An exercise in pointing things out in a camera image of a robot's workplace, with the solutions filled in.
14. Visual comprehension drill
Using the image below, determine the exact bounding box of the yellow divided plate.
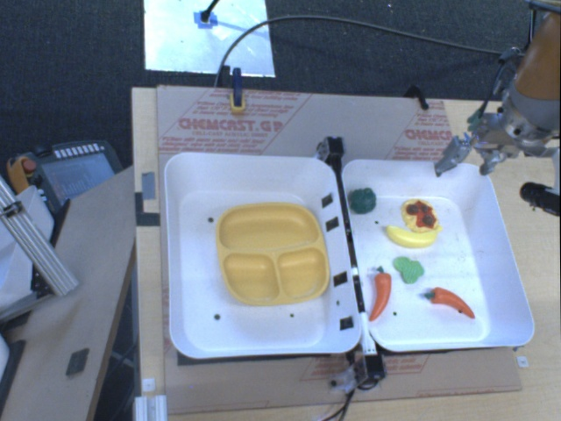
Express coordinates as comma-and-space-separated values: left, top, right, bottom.
214, 202, 331, 307

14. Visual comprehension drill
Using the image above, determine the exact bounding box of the yellow banana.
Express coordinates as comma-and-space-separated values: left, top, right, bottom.
385, 224, 443, 249

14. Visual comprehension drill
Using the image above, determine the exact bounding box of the dark green broccoli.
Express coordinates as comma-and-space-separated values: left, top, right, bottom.
347, 187, 378, 215

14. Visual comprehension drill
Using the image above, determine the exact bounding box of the white plastic tray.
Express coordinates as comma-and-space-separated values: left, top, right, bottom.
163, 151, 364, 360
341, 158, 536, 353

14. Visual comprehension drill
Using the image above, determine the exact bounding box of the yellow pizza slice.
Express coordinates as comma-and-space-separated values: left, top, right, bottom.
400, 197, 442, 234

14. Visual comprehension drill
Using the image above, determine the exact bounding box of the light green lettuce leaf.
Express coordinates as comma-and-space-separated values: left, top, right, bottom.
392, 255, 425, 285

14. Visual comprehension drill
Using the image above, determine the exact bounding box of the brown cardboard board red print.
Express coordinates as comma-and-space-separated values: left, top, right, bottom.
155, 84, 523, 416

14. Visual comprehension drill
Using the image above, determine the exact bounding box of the orange carrot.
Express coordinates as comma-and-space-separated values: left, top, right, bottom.
423, 286, 476, 320
368, 266, 393, 323

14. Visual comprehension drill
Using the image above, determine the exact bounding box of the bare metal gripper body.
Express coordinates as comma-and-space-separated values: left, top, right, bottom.
469, 111, 554, 159

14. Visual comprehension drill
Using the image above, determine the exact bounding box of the black block with thin wires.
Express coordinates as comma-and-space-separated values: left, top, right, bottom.
352, 352, 387, 390
316, 135, 344, 163

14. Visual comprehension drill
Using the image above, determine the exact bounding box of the black cylinder on white bracket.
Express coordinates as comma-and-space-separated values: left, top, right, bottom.
519, 144, 561, 217

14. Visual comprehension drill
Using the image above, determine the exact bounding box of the thin black and white rod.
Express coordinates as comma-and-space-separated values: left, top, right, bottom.
329, 155, 377, 354

